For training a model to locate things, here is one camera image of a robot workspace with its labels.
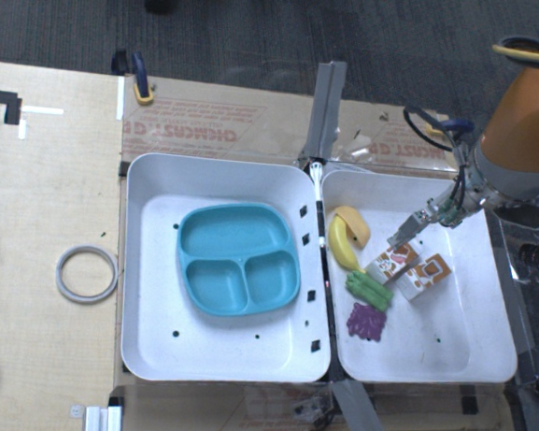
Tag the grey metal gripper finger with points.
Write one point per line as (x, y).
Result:
(406, 231)

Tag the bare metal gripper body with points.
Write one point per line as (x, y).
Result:
(469, 195)

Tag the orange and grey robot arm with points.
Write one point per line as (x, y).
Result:
(526, 124)

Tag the white carton brown spots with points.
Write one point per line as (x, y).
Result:
(389, 265)

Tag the orange curved toy food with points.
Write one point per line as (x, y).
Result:
(360, 225)

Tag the white carton orange square print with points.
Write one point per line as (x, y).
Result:
(426, 275)

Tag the yellow banana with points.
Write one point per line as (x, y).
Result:
(339, 246)

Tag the green asparagus bunch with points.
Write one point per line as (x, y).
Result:
(369, 290)

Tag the thin black and white rod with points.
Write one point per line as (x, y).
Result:
(321, 224)

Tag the purple grapes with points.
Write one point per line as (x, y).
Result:
(366, 322)

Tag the white plastic tray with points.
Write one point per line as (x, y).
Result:
(427, 345)
(220, 346)

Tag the blue divided plate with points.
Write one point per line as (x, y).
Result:
(237, 258)

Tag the brown cardboard board red print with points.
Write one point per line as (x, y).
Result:
(239, 127)

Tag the white tape roll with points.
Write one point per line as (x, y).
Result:
(62, 285)

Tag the black cylinder on white bracket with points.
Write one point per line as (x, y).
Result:
(537, 257)

